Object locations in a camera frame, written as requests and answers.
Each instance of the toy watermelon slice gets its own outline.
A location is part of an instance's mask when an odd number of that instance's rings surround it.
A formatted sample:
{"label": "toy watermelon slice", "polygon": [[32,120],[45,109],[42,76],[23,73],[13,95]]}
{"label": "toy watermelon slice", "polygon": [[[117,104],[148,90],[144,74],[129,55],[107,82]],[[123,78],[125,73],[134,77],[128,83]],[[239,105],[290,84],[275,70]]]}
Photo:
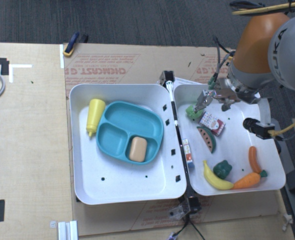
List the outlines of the toy watermelon slice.
{"label": "toy watermelon slice", "polygon": [[201,127],[201,126],[197,126],[196,128],[197,128],[198,132],[201,134],[201,136],[202,136],[206,146],[210,150],[210,152],[213,153],[214,150],[216,149],[217,142],[216,142],[216,139],[215,139],[213,133],[211,132],[211,130],[206,127]]}

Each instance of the small pink box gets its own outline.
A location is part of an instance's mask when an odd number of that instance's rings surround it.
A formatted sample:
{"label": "small pink box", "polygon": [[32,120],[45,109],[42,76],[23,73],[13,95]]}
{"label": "small pink box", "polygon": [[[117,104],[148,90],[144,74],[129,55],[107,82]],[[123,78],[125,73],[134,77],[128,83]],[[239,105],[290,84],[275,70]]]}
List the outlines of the small pink box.
{"label": "small pink box", "polygon": [[211,113],[205,111],[199,121],[199,124],[201,126],[205,126],[211,130],[211,132],[219,136],[226,125],[223,121],[220,119],[216,118],[214,115]]}

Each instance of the green toy pepper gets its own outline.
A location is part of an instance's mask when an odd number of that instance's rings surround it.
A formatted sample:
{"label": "green toy pepper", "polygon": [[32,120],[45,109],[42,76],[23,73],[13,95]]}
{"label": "green toy pepper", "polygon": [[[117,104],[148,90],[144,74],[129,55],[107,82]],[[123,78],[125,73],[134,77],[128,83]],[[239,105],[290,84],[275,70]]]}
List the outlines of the green toy pepper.
{"label": "green toy pepper", "polygon": [[213,172],[220,179],[224,180],[232,170],[232,165],[228,163],[228,161],[223,160],[219,162],[216,166],[213,167]]}
{"label": "green toy pepper", "polygon": [[193,105],[190,105],[187,107],[187,109],[185,110],[188,118],[192,119],[193,121],[195,121],[196,119],[200,118],[203,114],[203,109],[199,110],[198,112],[194,112],[194,108]]}

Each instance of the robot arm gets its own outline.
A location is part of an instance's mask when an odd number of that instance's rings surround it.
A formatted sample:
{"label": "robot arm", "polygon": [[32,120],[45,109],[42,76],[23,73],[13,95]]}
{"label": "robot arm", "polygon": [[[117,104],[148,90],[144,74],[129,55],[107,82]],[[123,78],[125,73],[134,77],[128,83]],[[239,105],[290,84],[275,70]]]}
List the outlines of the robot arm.
{"label": "robot arm", "polygon": [[226,78],[209,82],[194,106],[194,112],[204,109],[213,99],[230,109],[236,102],[258,104],[261,122],[247,118],[243,126],[262,139],[270,139],[270,107],[259,91],[271,81],[295,91],[295,17],[284,13],[255,15],[248,22],[228,66]]}

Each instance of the cardboard sheet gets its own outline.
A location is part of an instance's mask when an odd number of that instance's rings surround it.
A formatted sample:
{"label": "cardboard sheet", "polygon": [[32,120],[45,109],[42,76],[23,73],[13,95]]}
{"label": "cardboard sheet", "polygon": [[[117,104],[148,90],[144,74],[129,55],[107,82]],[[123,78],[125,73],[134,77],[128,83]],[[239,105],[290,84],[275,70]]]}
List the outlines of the cardboard sheet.
{"label": "cardboard sheet", "polygon": [[[73,55],[64,58],[67,108],[70,107],[69,93],[78,84],[154,84],[163,71],[174,71],[177,78],[205,84],[215,72],[216,63],[217,49],[214,47],[77,44]],[[227,72],[227,66],[223,66],[219,77],[226,76]],[[80,236],[183,224],[181,220],[168,217],[168,211],[179,204],[176,199],[92,206],[77,201],[69,109],[67,117],[72,210]],[[198,197],[202,209],[191,216],[196,224],[275,215],[278,212],[275,191]]]}

